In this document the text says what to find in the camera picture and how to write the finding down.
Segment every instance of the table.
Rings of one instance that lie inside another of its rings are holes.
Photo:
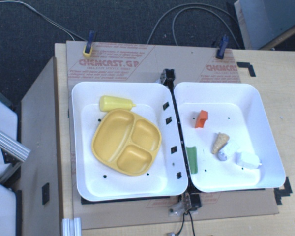
[[[233,50],[237,62],[249,62],[257,74],[250,77],[239,68],[242,83],[259,91],[293,193],[282,200],[279,214],[195,221],[196,235],[295,235],[295,52]],[[59,162],[61,173],[60,218],[73,218],[70,161],[66,45],[55,45],[57,59],[57,117],[59,118]],[[177,232],[181,222],[83,230],[84,236],[166,235]],[[186,222],[180,235],[192,235]]]

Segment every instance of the orange object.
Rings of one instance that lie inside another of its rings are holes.
[[[201,110],[198,115],[195,128],[203,128],[207,118],[208,118],[208,112],[205,110]]]

